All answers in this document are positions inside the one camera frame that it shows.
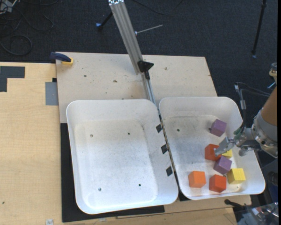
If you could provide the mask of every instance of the orange cube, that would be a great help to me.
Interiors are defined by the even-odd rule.
[[[211,160],[211,161],[216,161],[218,160],[222,155],[218,155],[217,157],[215,156],[214,150],[217,149],[219,145],[215,144],[209,144],[208,146],[205,147],[205,159]]]
[[[205,172],[192,171],[188,175],[189,186],[191,188],[201,188],[206,184]]]
[[[221,193],[222,191],[226,190],[226,188],[226,177],[215,174],[209,179],[209,190]]]

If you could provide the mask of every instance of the tripod leg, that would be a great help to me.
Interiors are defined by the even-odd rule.
[[[263,0],[262,4],[261,4],[261,12],[260,12],[260,17],[259,17],[259,23],[258,23],[256,37],[255,37],[255,42],[254,42],[254,46],[252,49],[253,58],[256,58],[256,47],[257,47],[257,43],[258,43],[258,39],[259,39],[261,23],[262,23],[262,18],[263,18],[265,8],[266,8],[266,0]]]
[[[105,20],[102,23],[96,23],[96,26],[99,30],[103,29],[103,26],[107,23],[107,21],[111,18],[112,12],[108,14],[108,16],[105,18]]]

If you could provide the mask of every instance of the black carpet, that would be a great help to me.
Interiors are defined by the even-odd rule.
[[[239,104],[234,83],[271,92],[277,62],[278,0],[267,0],[256,58],[262,0],[125,0],[142,54],[202,56],[218,96]],[[108,0],[21,0],[0,16],[0,61],[51,62],[55,51],[127,54]],[[247,126],[266,97],[245,94]]]

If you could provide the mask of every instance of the yellow cube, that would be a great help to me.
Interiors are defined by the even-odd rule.
[[[230,149],[229,151],[222,153],[222,155],[230,159],[232,158],[232,150]]]
[[[231,168],[227,172],[227,178],[229,184],[240,184],[245,181],[244,170],[242,168]]]

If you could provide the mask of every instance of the purple cube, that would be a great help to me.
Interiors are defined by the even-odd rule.
[[[214,164],[214,170],[221,174],[226,174],[231,169],[232,161],[226,158],[225,156],[221,156]]]
[[[226,130],[227,124],[221,120],[216,119],[210,128],[210,133],[220,137]]]

